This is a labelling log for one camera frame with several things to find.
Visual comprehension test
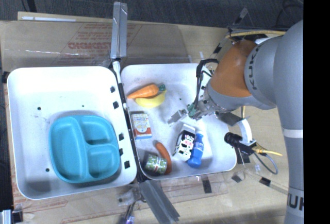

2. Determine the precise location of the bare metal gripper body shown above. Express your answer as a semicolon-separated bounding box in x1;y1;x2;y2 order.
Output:
187;98;218;120

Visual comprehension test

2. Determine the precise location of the yellow banana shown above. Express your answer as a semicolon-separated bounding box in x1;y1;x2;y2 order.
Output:
135;89;167;109

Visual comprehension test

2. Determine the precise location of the cow print milk carton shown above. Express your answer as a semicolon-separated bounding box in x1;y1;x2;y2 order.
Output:
172;123;197;163

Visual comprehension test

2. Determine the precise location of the white and orange carton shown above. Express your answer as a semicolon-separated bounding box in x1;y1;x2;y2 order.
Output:
130;112;153;141

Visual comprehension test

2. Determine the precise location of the white plastic tray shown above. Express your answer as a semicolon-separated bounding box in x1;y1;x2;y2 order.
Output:
6;65;138;201
120;63;238;181

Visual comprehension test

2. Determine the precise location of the orange carrot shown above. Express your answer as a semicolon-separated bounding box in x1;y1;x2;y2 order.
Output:
126;83;167;100

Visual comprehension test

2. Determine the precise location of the orange sausage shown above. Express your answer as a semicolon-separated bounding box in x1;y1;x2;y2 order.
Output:
155;141;173;175

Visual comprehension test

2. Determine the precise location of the blue bottle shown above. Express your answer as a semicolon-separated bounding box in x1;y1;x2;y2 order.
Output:
187;133;205;169

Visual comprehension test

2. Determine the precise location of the green can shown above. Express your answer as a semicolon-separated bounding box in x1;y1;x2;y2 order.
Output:
144;153;168;176

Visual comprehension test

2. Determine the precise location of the blue divided plate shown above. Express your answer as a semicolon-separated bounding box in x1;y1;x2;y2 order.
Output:
48;114;122;184

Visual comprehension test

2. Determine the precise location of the brown cardboard board, red print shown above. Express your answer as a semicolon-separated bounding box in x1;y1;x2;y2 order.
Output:
0;11;289;224

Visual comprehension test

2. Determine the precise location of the black cylinder on white bracket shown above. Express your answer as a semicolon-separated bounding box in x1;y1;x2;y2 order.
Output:
223;117;257;156

